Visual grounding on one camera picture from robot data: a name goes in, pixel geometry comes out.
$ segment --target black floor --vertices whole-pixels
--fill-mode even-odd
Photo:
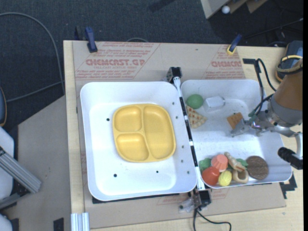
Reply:
[[[206,20],[200,0],[0,0],[0,14],[24,13],[49,31],[59,53],[63,73],[63,40],[73,40],[75,26],[91,26],[95,39],[149,42],[228,44],[237,34],[239,45],[283,47],[303,40],[303,0],[269,0],[254,13],[243,5],[233,14],[217,12]],[[277,28],[245,38],[254,33]],[[6,130],[29,118],[63,95],[56,85],[12,101],[60,81],[52,40],[42,25],[21,15],[0,16],[0,85],[8,102]]]

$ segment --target yellow divided plate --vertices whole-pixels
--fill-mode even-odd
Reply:
[[[115,146],[130,162],[156,162],[173,155],[176,143],[168,112],[156,104],[132,104],[113,115]]]

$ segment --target wooden table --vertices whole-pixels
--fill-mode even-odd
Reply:
[[[187,44],[187,50],[195,48],[195,45]],[[240,59],[261,58],[265,63],[272,84],[278,87],[279,83],[273,74],[274,66],[279,62],[285,52],[285,48],[270,47],[237,47]],[[76,113],[77,98],[75,89],[75,70],[73,56],[73,42],[64,41],[64,67],[65,67],[65,88],[66,88],[66,109],[68,129],[68,150],[70,168],[70,191],[71,191],[71,212],[81,214],[85,212],[80,145],[78,132],[78,119]],[[246,78],[256,79],[254,68],[243,65]],[[267,94],[272,93],[264,75],[263,85]],[[302,131],[302,125],[294,128],[295,131]],[[295,139],[282,138],[285,147],[294,149]],[[295,191],[287,193],[286,207],[224,214],[210,216],[212,221],[229,221],[232,223],[232,230],[303,230],[303,171],[294,169],[294,177],[297,182]],[[192,218],[177,220],[134,224],[127,226],[109,227],[96,230],[193,230]],[[197,230],[228,230],[227,225],[213,225],[201,218],[196,221]]]

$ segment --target gray surface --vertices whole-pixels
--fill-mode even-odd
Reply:
[[[56,100],[18,126],[19,162],[41,181],[38,193],[28,194],[4,210],[19,219],[20,231],[53,231],[64,218],[70,230],[70,187],[65,97]]]

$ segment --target white ball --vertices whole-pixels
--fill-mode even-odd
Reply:
[[[223,13],[229,13],[229,12],[230,12],[230,7],[227,6],[227,5],[225,5],[225,6],[223,6],[223,7],[221,8],[221,11],[222,11]]]

